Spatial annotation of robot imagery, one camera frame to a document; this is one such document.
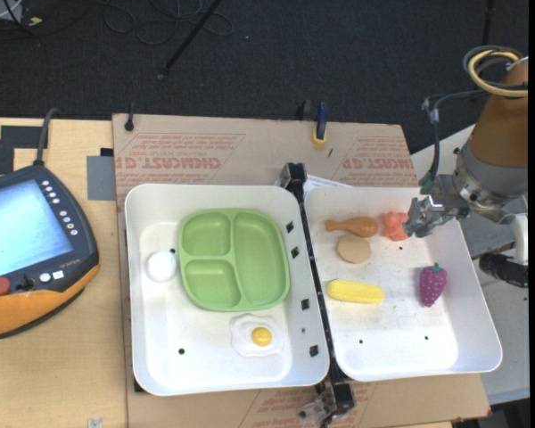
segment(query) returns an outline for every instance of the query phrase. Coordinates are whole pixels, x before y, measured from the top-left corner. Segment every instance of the black carpet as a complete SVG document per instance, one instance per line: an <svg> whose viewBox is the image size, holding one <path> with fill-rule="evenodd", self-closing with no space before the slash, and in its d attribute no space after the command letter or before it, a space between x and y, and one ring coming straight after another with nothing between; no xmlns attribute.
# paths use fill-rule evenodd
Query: black carpet
<svg viewBox="0 0 535 428"><path fill-rule="evenodd" d="M422 100L474 89L469 50L529 50L529 0L222 0L158 79L213 1L24 0L0 20L0 117L296 119L309 99L310 119L325 101L331 121L402 125L414 153L433 141ZM484 100L445 103L440 137Z"/></svg>

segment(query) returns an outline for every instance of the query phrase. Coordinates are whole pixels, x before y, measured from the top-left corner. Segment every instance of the egg white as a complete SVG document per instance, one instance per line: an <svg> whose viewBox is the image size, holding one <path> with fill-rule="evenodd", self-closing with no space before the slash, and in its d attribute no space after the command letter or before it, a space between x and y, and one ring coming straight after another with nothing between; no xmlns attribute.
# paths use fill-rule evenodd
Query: egg white
<svg viewBox="0 0 535 428"><path fill-rule="evenodd" d="M256 344L251 339L251 332L263 326L271 332L271 343L265 346ZM230 320L232 331L232 347L244 357L265 357L279 353L284 348L284 330L277 324L273 317L254 316L243 314Z"/></svg>

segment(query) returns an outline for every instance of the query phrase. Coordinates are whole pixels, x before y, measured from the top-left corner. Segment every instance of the toy fried egg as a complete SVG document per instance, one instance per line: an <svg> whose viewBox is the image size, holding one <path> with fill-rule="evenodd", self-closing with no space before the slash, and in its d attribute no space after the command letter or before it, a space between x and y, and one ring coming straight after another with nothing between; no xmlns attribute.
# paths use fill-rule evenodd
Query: toy fried egg
<svg viewBox="0 0 535 428"><path fill-rule="evenodd" d="M265 357L284 348L284 331L274 318L243 314L230 320L232 347L244 357Z"/></svg>

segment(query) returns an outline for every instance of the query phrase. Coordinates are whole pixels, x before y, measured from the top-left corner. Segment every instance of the yellow cable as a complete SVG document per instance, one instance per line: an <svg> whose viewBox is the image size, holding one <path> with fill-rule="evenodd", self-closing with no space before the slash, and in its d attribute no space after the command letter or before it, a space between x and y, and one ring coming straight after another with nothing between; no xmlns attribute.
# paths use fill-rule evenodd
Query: yellow cable
<svg viewBox="0 0 535 428"><path fill-rule="evenodd" d="M524 96L527 96L529 91L527 89L525 90L507 90L507 89L501 89L499 87L492 86L485 82L483 79L480 78L480 76L475 72L475 65L476 63L486 55L501 55L502 57L507 57L508 59L511 59L514 62L517 62L519 60L519 56L517 56L514 53L511 52L499 52L499 51L482 51L478 54L476 54L467 64L467 72L470 75L470 78L472 78L472 81L482 88L483 90L490 92L492 94L496 95L502 95L510 98L521 98Z"/></svg>

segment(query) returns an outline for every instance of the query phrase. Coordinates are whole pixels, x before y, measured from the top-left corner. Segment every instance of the white tray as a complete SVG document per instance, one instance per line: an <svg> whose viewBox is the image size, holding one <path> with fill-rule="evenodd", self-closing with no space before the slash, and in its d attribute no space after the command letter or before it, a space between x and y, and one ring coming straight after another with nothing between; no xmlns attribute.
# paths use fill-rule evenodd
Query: white tray
<svg viewBox="0 0 535 428"><path fill-rule="evenodd" d="M305 199L317 271L341 370L358 381L423 375L483 373L497 368L502 351L472 260L455 220L425 238L394 242L382 236L382 215L408 211L415 188L318 187ZM325 231L325 220L376 218L379 233L367 238L369 260L341 259L336 244L345 231ZM448 270L441 297L420 305L418 277L438 262ZM340 301L326 294L335 278L383 288L380 304Z"/></svg>
<svg viewBox="0 0 535 428"><path fill-rule="evenodd" d="M177 249L180 223L198 210L249 208L268 214L288 250L290 290L271 309L250 313L272 317L284 332L281 352L244 357L231 345L230 320L245 312L217 312L188 298L180 269L167 282L145 271L155 251ZM133 370L148 392L178 395L321 382L329 355L299 204L281 187L258 185L140 185L125 200L131 298ZM293 223L288 232L287 225ZM292 250L299 252L295 257Z"/></svg>

